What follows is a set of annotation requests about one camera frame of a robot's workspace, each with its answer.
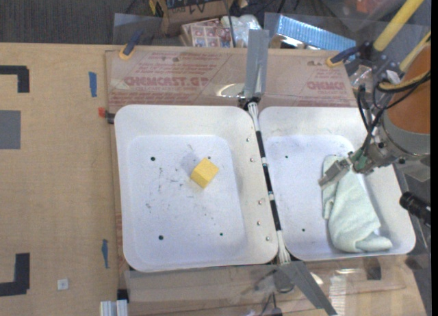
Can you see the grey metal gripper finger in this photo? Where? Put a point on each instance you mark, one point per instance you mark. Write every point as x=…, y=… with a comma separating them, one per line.
x=329, y=177
x=338, y=165

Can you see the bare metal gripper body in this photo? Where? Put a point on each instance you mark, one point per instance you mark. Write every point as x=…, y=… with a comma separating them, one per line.
x=374, y=157

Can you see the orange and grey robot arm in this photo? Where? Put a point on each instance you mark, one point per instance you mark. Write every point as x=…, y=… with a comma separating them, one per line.
x=412, y=109

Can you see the white plastic tray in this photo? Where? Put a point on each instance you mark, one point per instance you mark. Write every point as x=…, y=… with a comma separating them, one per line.
x=297, y=198
x=178, y=212

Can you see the pale green cloth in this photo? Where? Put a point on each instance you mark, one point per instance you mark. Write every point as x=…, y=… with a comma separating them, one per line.
x=352, y=215

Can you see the thin black and white rod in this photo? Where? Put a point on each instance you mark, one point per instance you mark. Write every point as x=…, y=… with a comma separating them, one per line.
x=266, y=171

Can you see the yellow cube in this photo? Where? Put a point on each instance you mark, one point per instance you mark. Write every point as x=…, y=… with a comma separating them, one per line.
x=204, y=172

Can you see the brown cardboard board red print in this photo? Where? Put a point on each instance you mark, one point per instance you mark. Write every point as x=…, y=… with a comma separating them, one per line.
x=191, y=78

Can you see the black cylinder on white bracket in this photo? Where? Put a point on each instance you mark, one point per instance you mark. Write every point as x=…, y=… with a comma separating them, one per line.
x=414, y=206

